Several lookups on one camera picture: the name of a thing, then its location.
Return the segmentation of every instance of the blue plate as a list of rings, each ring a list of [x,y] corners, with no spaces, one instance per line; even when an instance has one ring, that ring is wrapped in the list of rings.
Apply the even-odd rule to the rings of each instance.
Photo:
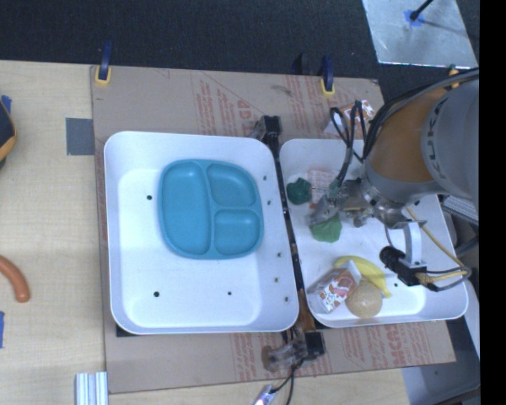
[[[259,191],[238,165],[178,160],[159,180],[159,222],[165,242],[183,257],[244,257],[264,232]]]

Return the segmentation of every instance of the table surface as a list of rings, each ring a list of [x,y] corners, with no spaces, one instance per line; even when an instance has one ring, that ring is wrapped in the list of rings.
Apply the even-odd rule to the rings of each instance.
[[[74,404],[77,373],[105,370],[94,156],[68,155],[66,119],[92,118],[89,65],[0,61],[19,140],[0,171],[0,254],[29,279],[20,304],[0,273],[0,404]],[[109,396],[110,404],[249,405],[265,381]],[[272,403],[285,403],[282,391]],[[297,379],[293,405],[408,403],[401,370]]]

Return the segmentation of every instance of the yellow banana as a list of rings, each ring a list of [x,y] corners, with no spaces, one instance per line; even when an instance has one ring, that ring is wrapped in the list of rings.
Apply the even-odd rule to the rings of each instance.
[[[342,256],[338,258],[334,264],[334,267],[340,267],[345,262],[353,260],[359,272],[362,276],[366,277],[366,279],[375,285],[378,289],[380,289],[385,297],[390,297],[391,292],[388,291],[388,287],[386,286],[386,276],[382,272],[382,270],[375,266],[371,261],[366,260],[360,256]]]

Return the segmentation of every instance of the cardboard sheet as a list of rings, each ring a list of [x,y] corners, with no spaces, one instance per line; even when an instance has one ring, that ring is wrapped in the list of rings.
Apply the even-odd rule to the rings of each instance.
[[[221,73],[144,67],[113,67],[110,82],[94,81],[95,173],[110,393],[281,379],[261,361],[266,347],[284,344],[280,333],[131,336],[116,328],[110,312],[103,147],[119,131],[249,136],[264,115],[280,116],[280,142],[334,138],[326,132],[332,106],[367,100],[382,106],[374,80],[336,78],[336,93],[322,94],[320,78],[299,75]],[[444,321],[325,329],[326,353],[297,376],[382,370],[455,360]]]

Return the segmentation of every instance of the hot dog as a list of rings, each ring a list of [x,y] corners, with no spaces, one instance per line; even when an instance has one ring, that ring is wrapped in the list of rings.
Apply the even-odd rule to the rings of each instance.
[[[11,261],[5,256],[0,255],[0,273],[2,273],[13,286],[15,299],[24,303],[30,299],[30,289],[26,283],[24,275]]]

